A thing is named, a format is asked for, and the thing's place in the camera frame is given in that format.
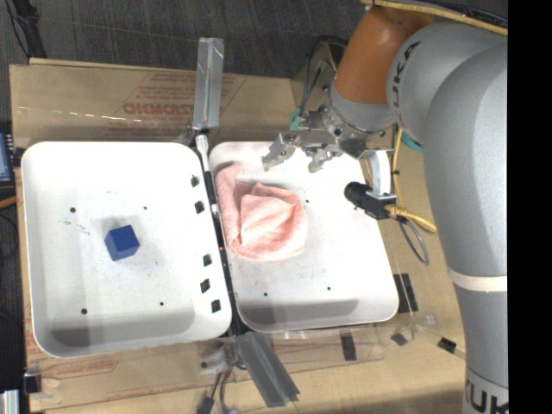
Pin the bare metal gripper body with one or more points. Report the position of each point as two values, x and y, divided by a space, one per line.
332 134

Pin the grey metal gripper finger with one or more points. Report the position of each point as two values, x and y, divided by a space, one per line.
276 153
319 158

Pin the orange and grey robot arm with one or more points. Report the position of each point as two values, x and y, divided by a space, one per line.
453 102

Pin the pink towel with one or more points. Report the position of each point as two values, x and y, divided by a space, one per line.
263 218

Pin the thin black and white rod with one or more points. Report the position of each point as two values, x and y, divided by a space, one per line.
211 196

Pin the white plastic tray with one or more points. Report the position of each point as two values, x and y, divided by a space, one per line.
116 248
319 265

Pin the brown cardboard board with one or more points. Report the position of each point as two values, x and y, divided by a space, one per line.
129 97

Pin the blue cube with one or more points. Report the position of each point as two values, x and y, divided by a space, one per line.
121 242

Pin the black cylinder on white bracket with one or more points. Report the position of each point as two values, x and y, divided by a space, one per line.
373 188

